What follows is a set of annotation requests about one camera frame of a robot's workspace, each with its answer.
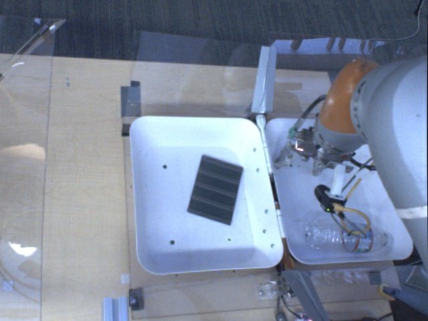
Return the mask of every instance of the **wooden table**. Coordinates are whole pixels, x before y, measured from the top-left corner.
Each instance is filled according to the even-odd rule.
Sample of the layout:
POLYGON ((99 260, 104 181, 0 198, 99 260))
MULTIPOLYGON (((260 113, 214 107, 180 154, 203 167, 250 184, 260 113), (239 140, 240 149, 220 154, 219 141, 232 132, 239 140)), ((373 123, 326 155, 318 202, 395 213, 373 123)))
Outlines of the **wooden table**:
MULTIPOLYGON (((214 103, 227 90, 239 104, 251 101, 255 75, 254 68, 53 59, 43 216, 43 321, 101 320, 102 299, 127 296, 130 288, 134 240, 128 238, 120 87, 139 80, 146 96, 160 103, 177 94, 180 99, 191 101, 196 96, 199 103, 214 103)), ((276 106, 298 114, 329 84, 326 73, 302 76, 280 70, 276 106)), ((390 311, 388 302, 370 294, 330 301, 324 306, 335 320, 390 311)), ((168 308, 169 301, 162 303, 168 308)), ((268 306, 159 320, 274 317, 275 308, 268 306)))

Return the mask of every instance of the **striped black object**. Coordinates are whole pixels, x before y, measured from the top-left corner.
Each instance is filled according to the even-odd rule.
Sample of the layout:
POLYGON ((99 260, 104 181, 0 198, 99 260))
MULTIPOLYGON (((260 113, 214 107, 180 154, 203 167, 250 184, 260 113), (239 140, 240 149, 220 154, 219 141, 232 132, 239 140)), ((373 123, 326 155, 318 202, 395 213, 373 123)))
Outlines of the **striped black object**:
POLYGON ((187 211, 231 225, 243 168, 203 155, 187 211))

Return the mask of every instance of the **clear water bottle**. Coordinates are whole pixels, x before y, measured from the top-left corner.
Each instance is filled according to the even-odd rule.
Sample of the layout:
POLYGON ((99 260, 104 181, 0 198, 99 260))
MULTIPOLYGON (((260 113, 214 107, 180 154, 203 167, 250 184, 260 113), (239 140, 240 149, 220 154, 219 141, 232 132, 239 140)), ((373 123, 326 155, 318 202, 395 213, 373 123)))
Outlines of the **clear water bottle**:
MULTIPOLYGON (((366 225, 357 224, 360 229, 366 225)), ((351 235, 341 229, 333 220, 319 219, 309 222, 304 230, 308 247, 319 250, 335 250, 343 247, 349 252, 373 252, 384 247, 388 235, 376 228, 370 228, 365 235, 351 235)))

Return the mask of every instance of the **gray carpet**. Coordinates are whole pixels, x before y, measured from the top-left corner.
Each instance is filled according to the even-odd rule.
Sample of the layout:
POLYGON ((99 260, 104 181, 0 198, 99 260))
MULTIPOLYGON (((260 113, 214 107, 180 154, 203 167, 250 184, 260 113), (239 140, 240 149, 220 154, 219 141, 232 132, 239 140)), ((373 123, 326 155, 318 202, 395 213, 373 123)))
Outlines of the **gray carpet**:
MULTIPOLYGON (((269 44, 278 34, 409 35, 417 26, 413 11, 418 1, 0 0, 0 15, 67 19, 56 35, 57 56, 135 60, 140 45, 137 31, 145 31, 213 40, 222 49, 206 56, 203 63, 227 64, 229 52, 244 43, 247 55, 239 65, 256 66, 260 45, 269 44)), ((426 43, 427 2, 421 20, 421 32, 412 41, 426 43)), ((0 50, 6 52, 12 45, 13 40, 3 40, 0 50)))

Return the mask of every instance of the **white band on robot arm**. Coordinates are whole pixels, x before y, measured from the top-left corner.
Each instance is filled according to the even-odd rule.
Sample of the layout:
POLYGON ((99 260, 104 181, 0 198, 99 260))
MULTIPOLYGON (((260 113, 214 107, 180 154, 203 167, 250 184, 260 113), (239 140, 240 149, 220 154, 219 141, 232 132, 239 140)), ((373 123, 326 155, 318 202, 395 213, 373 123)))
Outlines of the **white band on robot arm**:
POLYGON ((395 209, 400 219, 423 219, 428 217, 427 206, 395 209))

